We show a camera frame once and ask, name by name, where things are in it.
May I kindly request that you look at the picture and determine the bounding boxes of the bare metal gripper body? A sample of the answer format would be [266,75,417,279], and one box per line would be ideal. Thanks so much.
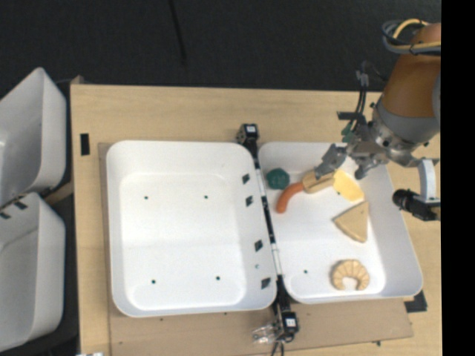
[345,125,425,168]

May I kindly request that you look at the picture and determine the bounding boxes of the yellow cheese slice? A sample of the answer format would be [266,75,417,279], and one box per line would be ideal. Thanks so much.
[332,168,366,204]

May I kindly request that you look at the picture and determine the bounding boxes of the tan bread bun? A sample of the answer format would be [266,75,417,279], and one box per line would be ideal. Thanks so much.
[301,169,337,195]

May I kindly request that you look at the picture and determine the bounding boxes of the tan pizza slice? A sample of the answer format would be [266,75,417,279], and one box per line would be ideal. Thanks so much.
[332,200,370,244]

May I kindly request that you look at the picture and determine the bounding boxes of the green broccoli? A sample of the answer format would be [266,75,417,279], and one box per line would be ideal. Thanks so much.
[265,167,291,191]

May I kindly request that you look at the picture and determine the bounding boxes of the orange sausage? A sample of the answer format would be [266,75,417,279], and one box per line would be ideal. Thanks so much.
[275,182,306,215]

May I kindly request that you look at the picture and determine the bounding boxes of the white plastic tray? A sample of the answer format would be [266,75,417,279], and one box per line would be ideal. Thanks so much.
[105,139,279,318]
[256,140,425,306]

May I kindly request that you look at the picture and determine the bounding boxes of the thin black and white rod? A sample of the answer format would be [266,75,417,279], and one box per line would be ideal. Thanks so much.
[246,139,289,313]

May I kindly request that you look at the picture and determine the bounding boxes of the tan croissant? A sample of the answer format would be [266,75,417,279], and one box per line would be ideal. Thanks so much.
[330,258,371,292]

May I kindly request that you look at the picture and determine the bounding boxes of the black cylinder on white bracket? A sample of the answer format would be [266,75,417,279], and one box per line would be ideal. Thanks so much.
[392,157,442,223]

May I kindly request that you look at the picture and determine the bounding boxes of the black block with wires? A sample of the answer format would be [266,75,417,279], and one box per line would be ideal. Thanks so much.
[278,311,300,336]
[236,122,261,145]

